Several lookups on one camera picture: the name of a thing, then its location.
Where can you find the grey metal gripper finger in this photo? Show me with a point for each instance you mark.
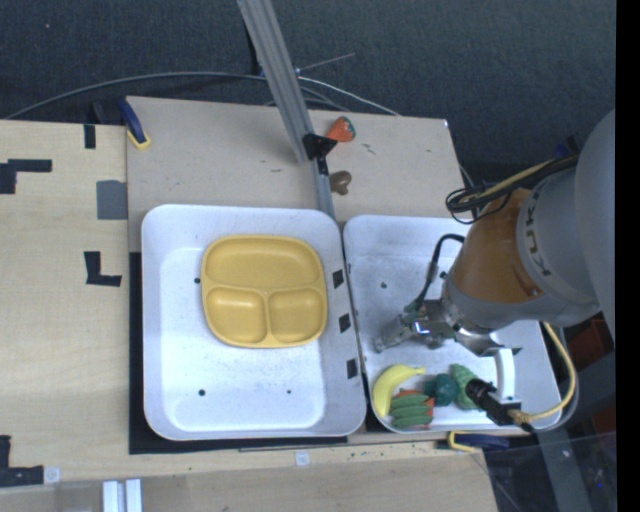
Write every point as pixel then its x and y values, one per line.
pixel 390 340
pixel 406 320

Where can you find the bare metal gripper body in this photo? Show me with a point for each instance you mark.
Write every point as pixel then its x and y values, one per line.
pixel 435 325

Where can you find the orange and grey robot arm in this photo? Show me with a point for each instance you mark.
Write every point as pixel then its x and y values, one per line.
pixel 505 260

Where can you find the yellow banana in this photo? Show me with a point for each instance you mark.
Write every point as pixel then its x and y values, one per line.
pixel 387 385

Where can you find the light green grapes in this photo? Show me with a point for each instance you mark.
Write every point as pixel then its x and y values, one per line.
pixel 462 380

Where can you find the dark green broccoli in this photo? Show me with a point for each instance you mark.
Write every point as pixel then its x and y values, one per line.
pixel 444 389

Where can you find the white plastic tray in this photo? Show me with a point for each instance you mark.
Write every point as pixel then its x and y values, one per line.
pixel 240 390
pixel 395 250

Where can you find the green pea pods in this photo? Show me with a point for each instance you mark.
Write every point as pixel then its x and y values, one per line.
pixel 410 411

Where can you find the yellow divided plate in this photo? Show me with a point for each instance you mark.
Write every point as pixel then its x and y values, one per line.
pixel 260 265

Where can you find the brown rounded lump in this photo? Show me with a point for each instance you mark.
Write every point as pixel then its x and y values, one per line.
pixel 341 181

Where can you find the red strawberry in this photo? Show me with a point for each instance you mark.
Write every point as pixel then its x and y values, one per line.
pixel 341 129

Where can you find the pale brown flat board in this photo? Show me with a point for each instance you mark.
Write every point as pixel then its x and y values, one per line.
pixel 225 160

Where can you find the black cylinder on white bracket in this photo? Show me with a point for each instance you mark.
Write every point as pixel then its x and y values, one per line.
pixel 505 372

